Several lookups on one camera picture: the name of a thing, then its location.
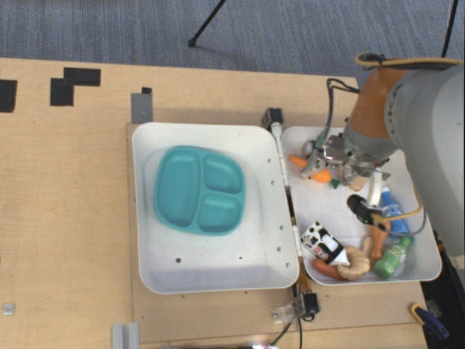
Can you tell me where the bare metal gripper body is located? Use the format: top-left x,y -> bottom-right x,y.
322,133 -> 387,180

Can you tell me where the tan biscuit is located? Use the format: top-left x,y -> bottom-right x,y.
347,176 -> 369,193

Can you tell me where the orange carrot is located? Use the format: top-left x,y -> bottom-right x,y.
288,154 -> 341,190

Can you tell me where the thin black and white rod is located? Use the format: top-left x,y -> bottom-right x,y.
270,121 -> 305,294

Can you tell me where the white plastic tray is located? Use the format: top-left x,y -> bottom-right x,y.
281,125 -> 443,286
131,121 -> 301,296

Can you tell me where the blue bottle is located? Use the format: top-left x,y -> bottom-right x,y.
379,187 -> 411,234

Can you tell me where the black and white carton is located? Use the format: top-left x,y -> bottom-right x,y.
300,221 -> 351,268

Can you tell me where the brown chicken drumstick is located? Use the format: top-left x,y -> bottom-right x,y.
369,219 -> 392,261

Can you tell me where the beige croissant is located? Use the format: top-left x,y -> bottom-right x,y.
336,245 -> 371,281

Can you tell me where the green bottle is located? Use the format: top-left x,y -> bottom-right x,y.
373,236 -> 416,280

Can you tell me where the red sausage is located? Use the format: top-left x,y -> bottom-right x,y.
312,258 -> 347,281

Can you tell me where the teal divided plate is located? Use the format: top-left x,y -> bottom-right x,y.
153,145 -> 247,237

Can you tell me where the black tripod leg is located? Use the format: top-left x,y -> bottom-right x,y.
187,0 -> 244,48
440,0 -> 465,59

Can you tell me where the black cylinder on white bracket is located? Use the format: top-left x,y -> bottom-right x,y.
346,172 -> 392,230

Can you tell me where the black block with thin wires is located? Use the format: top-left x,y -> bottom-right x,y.
264,108 -> 284,127
302,292 -> 322,314

